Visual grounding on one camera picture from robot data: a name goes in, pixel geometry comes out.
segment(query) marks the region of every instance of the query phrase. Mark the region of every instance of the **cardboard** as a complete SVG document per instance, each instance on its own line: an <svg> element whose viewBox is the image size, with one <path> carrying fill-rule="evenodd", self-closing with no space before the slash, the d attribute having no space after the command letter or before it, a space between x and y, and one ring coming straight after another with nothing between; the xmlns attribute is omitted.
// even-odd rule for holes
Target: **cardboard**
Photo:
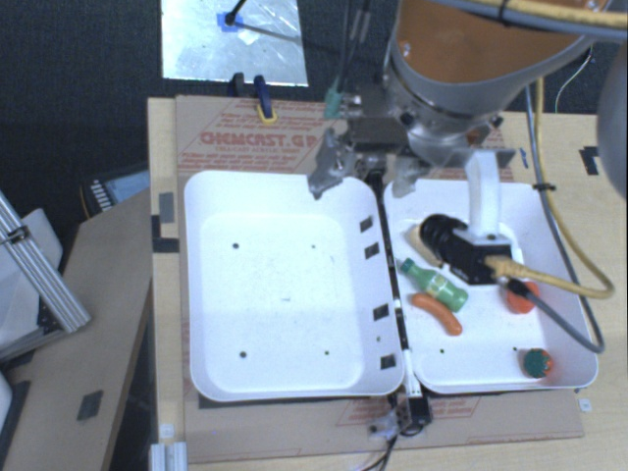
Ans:
<svg viewBox="0 0 628 471"><path fill-rule="evenodd" d="M282 122L278 126L264 127L256 119L251 100L207 97L179 97L176 102L155 100L150 116L153 121L150 127L151 152L155 138L159 141L157 146L165 149L174 146L168 138L170 141L176 138L179 183L173 186L172 177L165 180L164 173L156 170L159 176L152 184L153 213L159 211L156 201L159 195L171 193L174 197L182 197L186 179L203 169L311 171L315 149L324 129L339 123L322 119L323 105L320 103L276 102L275 106ZM177 128L177 136L172 130L168 133L172 127ZM496 132L491 134L488 144L502 147L503 139ZM459 170L434 176L463 177ZM510 170L502 173L504 180L511 177ZM177 203L176 221L164 227L172 232L178 226L181 239L184 239L183 205L181 201ZM189 378L184 245L182 241L178 253L156 255L160 260L169 256L172 262L168 270L156 269L154 277L156 285L176 278L173 262L180 262L181 302L156 301L155 305L157 315L163 312L171 319L175 312L181 315L182 355L176 357L164 352L161 359L165 361L168 357L168 361L167 364L158 363L157 373L159 385L167 384L174 393L181 390L184 417L176 410L173 412L173 407L180 406L176 395L159 395L158 404L165 406L164 412L169 417L160 417L160 424L176 419L181 423L184 419L184 430L174 425L174 434L181 435L180 440L187 442L189 462L200 465L203 462L380 450L383 440L370 438L369 426L374 419L390 411L387 400L382 397L222 404L199 395ZM179 309L176 308L178 303L181 305ZM167 345L163 340L167 340L167 336L159 327L156 337L157 348L165 350ZM160 375L161 368L176 371L178 363L183 369L179 380L167 380ZM563 439L584 434L573 392L568 391L440 397L432 401L432 408L433 424L418 437L400 440L399 447ZM160 440L170 442L171 435L162 435Z"/></svg>

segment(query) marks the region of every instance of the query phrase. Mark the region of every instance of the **teal connector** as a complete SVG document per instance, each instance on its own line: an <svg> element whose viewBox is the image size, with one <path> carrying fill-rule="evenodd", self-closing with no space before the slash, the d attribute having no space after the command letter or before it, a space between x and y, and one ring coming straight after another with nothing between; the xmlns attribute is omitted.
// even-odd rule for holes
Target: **teal connector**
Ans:
<svg viewBox="0 0 628 471"><path fill-rule="evenodd" d="M327 90L325 94L325 118L326 119L339 119L340 118L340 105L342 103L342 93L337 91L338 79L334 80L332 86Z"/></svg>

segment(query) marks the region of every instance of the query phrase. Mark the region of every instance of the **yellow cable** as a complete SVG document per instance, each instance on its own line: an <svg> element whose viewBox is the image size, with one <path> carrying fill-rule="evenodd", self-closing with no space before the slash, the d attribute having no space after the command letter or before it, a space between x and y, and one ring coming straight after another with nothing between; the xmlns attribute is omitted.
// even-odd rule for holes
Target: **yellow cable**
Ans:
<svg viewBox="0 0 628 471"><path fill-rule="evenodd" d="M503 0L464 0L492 7L500 7ZM563 5L532 0L508 0L508 9L539 18L559 20L580 25L628 29L628 15L621 12L593 12Z"/></svg>
<svg viewBox="0 0 628 471"><path fill-rule="evenodd" d="M541 151L541 116L543 114L544 107L544 81L542 78L537 80L536 94L534 133L535 139L537 140L537 151L539 153L539 172L541 174L541 180L543 183L547 183L548 179L546 178L545 161L543 158L543 152ZM525 265L521 265L505 256L487 256L484 260L484 263L486 263L494 270L494 275L496 278L502 276L507 276L511 278L529 278L539 281L541 283L546 283L548 285L571 291L572 293L581 294L589 298L610 298L615 292L615 288L612 282L606 276L606 274L602 272L596 266L596 264L591 261L591 259L586 255L583 249L578 245L576 239L573 237L571 232L567 230L567 227L562 220L562 217L558 213L558 208L556 208L556 205L553 201L551 190L549 189L546 193L546 198L548 200L548 206L551 214L556 221L558 230L560 231L561 235L567 241L567 244L569 244L573 252L576 253L580 261L585 265L585 267L587 267L587 269L589 269L591 273L596 276L596 278L598 278L598 280L602 283L604 289L582 287L580 285L576 285L575 283L557 278L556 276L551 276L549 274L544 274L542 272L537 272L529 269Z"/></svg>

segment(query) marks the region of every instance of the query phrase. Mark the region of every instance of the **black clamp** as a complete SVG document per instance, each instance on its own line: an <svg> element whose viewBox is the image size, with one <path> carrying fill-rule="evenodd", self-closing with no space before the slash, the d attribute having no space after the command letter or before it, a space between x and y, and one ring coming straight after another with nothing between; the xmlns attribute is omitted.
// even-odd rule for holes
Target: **black clamp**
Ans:
<svg viewBox="0 0 628 471"><path fill-rule="evenodd" d="M497 20L502 23L504 26L510 26L510 23L503 18L503 12L506 10L506 5L510 0L501 0L501 5L499 6L499 12L497 14Z"/></svg>
<svg viewBox="0 0 628 471"><path fill-rule="evenodd" d="M17 227L14 231L9 232L4 239L0 240L0 245L6 244L7 242L16 244L29 237L30 237L30 230L28 229L26 225L21 225Z"/></svg>
<svg viewBox="0 0 628 471"><path fill-rule="evenodd" d="M538 190L539 192L544 192L546 190L556 190L556 186L551 183L535 183L532 185L532 188L534 190Z"/></svg>

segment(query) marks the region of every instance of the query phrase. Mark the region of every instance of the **white wire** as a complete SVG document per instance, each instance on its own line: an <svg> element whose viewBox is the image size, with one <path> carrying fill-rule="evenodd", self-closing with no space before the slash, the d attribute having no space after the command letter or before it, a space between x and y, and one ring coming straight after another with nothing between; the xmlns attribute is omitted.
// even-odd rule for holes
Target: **white wire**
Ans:
<svg viewBox="0 0 628 471"><path fill-rule="evenodd" d="M570 78L567 79L567 81L561 86L560 90L558 91L558 94L556 94L556 100L553 103L554 113L556 114L558 113L558 102L560 101L560 96L562 95L567 85L569 85L576 77L578 77L582 73L582 71L591 62L592 58L593 58L593 45L589 47L589 54L587 55L586 59L583 61L582 65L580 65L580 68L576 70L575 74L573 74Z"/></svg>

